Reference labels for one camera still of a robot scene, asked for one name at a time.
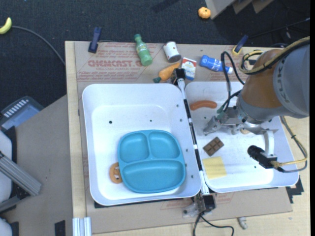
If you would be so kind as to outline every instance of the orange pumpkin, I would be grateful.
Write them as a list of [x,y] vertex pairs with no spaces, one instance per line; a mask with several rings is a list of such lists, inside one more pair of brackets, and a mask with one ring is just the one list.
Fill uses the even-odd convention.
[[198,10],[198,15],[199,17],[201,18],[204,18],[204,19],[207,19],[207,18],[210,18],[211,16],[211,11],[206,8],[206,7],[201,7],[199,10]]

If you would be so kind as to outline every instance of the gray surface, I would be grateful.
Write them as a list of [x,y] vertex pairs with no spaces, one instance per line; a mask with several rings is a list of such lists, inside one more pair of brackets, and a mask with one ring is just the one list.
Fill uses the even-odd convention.
[[19,236],[55,236],[65,220],[71,235],[72,194],[67,97],[17,127],[18,165],[42,183],[40,194],[23,199],[0,216],[19,223]]

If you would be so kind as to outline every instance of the yellow sticky note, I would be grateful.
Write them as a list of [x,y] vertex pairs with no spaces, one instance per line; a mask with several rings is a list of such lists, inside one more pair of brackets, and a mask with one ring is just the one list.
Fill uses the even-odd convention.
[[225,166],[222,158],[209,157],[202,160],[208,179],[214,179],[226,176]]

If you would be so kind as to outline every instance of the black floor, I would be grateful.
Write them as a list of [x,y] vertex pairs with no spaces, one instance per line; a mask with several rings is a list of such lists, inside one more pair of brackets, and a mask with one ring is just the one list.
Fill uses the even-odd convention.
[[[247,34],[246,46],[271,47],[310,35],[310,0],[275,0],[258,14],[252,5],[237,15],[230,6],[213,20],[198,17],[202,6],[205,0],[0,0],[0,25],[11,17],[63,60],[64,42],[91,41],[94,27],[102,27],[102,40],[118,42],[140,33],[148,43],[234,45]],[[65,94],[64,64],[47,43],[19,28],[0,35],[0,110],[26,95],[46,107]]]

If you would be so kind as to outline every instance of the white tray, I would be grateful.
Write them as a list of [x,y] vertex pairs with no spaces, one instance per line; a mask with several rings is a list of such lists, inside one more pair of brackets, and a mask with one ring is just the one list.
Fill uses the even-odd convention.
[[[82,94],[90,190],[104,206],[195,196],[201,188],[193,141],[180,90],[171,84],[92,84]],[[186,163],[184,183],[160,193],[136,193],[109,176],[118,162],[120,138],[133,131],[158,129],[178,140]]]
[[[239,82],[232,82],[231,84],[231,94],[242,88],[242,84]],[[216,109],[199,108],[190,112],[201,161],[209,158],[203,147],[212,139],[218,137],[224,144],[212,157],[222,158],[226,175],[209,180],[204,170],[206,184],[211,190],[224,193],[291,186],[297,182],[299,178],[298,172],[281,173],[274,169],[265,169],[257,161],[249,157],[247,149],[250,145],[256,145],[262,149],[265,148],[265,139],[262,135],[254,135],[253,133],[232,135],[224,128],[207,136],[203,134],[203,129],[206,127],[208,121],[212,116],[217,115],[217,109],[227,99],[225,82],[191,82],[186,86],[185,91],[189,105],[199,100],[212,100],[218,104]],[[231,100],[229,106],[234,106],[235,102],[236,97]],[[277,130],[274,134],[274,154],[278,157],[278,161],[294,161],[279,117],[273,118],[271,122],[266,122],[262,126],[271,130]],[[296,165],[286,166],[285,169],[296,169]]]

